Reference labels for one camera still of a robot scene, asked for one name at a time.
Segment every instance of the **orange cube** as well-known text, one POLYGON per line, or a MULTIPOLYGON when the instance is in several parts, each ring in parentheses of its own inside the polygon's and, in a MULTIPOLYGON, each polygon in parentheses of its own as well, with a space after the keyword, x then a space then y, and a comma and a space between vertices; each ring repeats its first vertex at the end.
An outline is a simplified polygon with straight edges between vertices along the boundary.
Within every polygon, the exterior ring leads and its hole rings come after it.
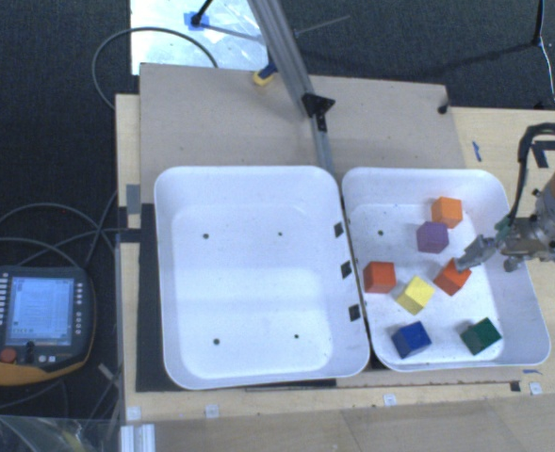
POLYGON ((438 198, 432 205, 432 221, 443 222, 449 229, 457 226, 464 215, 462 202, 453 198, 438 198))
POLYGON ((462 289, 471 274, 472 271, 470 269, 465 269, 461 273, 457 271, 455 262, 451 259, 440 271, 440 274, 434 280, 434 284, 452 297, 462 289))
POLYGON ((372 261, 363 270, 363 283, 367 293, 388 293, 397 285, 394 263, 372 261))

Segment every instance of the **red button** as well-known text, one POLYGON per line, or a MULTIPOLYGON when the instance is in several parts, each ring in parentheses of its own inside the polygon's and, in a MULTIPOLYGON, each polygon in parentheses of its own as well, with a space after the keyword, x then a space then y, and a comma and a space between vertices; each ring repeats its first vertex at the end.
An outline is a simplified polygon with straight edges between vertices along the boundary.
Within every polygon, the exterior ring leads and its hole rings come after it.
POLYGON ((3 348, 0 353, 0 361, 2 363, 13 363, 15 359, 17 359, 17 351, 15 351, 15 348, 3 348))

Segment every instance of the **block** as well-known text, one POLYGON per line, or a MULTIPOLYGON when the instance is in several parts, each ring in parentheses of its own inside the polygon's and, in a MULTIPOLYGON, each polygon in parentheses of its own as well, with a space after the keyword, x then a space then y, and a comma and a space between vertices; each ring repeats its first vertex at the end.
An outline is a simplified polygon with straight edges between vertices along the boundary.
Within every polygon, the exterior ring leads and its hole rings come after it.
POLYGON ((464 218, 462 202, 453 198, 438 198, 432 205, 432 221, 442 222, 453 229, 464 218))
POLYGON ((363 284, 367 293, 388 293, 397 285, 394 263, 372 261, 363 270, 363 284))
POLYGON ((449 245, 449 231, 442 222, 426 221, 416 231, 417 249, 438 254, 449 245))
POLYGON ((495 342, 501 339, 501 334, 491 323, 489 318, 472 325, 461 334, 462 340, 465 345, 472 352, 472 355, 477 355, 486 348, 489 348, 495 342))
POLYGON ((417 315, 428 304, 433 294, 433 287, 418 276, 414 276, 397 298, 397 303, 411 315, 417 315))
POLYGON ((455 261, 451 259, 434 279, 434 284, 452 297, 462 289, 471 274, 471 269, 466 269, 461 273, 457 271, 455 261))
POLYGON ((417 355, 432 344, 421 321, 399 328, 391 338, 401 358, 417 355))

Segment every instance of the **blue screen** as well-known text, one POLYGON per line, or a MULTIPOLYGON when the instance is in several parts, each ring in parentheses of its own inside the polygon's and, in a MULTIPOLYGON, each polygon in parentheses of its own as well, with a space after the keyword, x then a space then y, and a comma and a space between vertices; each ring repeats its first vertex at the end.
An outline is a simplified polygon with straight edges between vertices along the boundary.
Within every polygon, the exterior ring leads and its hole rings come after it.
POLYGON ((11 280, 8 345, 72 344, 73 279, 15 277, 11 280))

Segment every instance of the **empty white tray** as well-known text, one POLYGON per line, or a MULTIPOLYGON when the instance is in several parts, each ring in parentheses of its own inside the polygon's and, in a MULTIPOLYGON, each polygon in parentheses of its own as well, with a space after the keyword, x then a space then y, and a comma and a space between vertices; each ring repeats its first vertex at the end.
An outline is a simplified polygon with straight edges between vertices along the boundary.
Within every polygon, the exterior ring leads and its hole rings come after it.
POLYGON ((155 182, 164 364, 187 389, 347 377, 369 344, 333 177, 186 167, 155 182))
POLYGON ((387 295, 364 292, 371 344, 386 366, 415 371, 537 364, 547 358, 549 336, 525 265, 506 273, 497 253, 472 268, 469 280, 453 297, 432 282, 477 234, 494 235, 495 223, 509 212, 497 178, 481 170, 358 168, 346 174, 342 192, 361 281, 370 261, 395 264, 395 289, 387 295), (419 252, 416 229, 432 219, 431 205, 440 196, 462 200, 464 220, 449 230, 449 245, 440 254, 419 252), (433 285, 435 292, 413 316, 395 299, 415 275, 433 285), (487 316, 502 339, 473 356, 459 333, 487 316), (433 344, 401 359, 390 336, 418 320, 433 344))

